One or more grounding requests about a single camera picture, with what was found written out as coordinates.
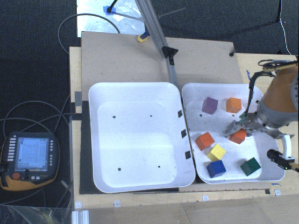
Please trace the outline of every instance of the black clamp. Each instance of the black clamp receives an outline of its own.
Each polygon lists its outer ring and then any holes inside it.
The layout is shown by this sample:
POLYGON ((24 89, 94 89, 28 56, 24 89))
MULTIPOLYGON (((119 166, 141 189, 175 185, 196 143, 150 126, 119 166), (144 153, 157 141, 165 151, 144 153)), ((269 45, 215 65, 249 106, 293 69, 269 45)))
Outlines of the black clamp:
POLYGON ((174 65, 173 57, 178 52, 178 49, 163 46, 162 52, 164 54, 164 57, 169 59, 170 65, 174 65))

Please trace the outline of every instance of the green cube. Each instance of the green cube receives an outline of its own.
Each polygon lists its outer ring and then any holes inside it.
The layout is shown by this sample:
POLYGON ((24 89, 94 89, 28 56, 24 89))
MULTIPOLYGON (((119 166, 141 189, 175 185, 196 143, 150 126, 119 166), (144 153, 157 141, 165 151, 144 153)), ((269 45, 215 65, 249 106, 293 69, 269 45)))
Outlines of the green cube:
POLYGON ((254 173, 258 169, 261 168, 261 166, 258 164, 255 158, 249 159, 248 161, 244 162, 241 165, 241 168, 243 172, 246 174, 246 176, 249 176, 250 174, 254 173))

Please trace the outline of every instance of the screen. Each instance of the screen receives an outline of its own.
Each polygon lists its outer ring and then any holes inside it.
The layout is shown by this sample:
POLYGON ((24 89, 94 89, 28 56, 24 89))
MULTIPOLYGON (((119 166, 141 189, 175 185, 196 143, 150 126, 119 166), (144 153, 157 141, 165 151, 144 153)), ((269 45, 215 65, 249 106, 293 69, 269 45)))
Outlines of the screen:
POLYGON ((16 171, 47 171, 48 170, 47 138, 18 138, 16 171))

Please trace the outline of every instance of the blue cube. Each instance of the blue cube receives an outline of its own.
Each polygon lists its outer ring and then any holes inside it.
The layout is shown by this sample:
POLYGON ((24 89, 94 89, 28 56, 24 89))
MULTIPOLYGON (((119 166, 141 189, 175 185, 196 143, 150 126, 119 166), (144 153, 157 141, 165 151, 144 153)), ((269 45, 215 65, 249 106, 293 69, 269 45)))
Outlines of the blue cube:
POLYGON ((211 162, 206 168, 211 178, 221 176, 226 172, 226 169, 221 160, 211 162))
POLYGON ((204 100, 201 111, 208 114, 214 114, 214 112, 217 110, 217 105, 218 105, 218 100, 207 97, 204 100))

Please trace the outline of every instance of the tray with colored blocks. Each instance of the tray with colored blocks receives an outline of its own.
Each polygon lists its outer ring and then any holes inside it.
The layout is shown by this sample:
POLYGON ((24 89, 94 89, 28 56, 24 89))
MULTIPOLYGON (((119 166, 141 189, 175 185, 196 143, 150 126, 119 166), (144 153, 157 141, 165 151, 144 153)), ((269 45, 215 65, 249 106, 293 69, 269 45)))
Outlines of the tray with colored blocks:
MULTIPOLYGON (((224 131, 247 107, 247 84, 186 84, 182 89, 196 171, 206 183, 278 181, 285 171, 267 157, 269 149, 278 149, 276 141, 265 133, 251 137, 240 130, 229 137, 224 131)), ((256 111, 262 93, 254 87, 249 112, 256 111)))

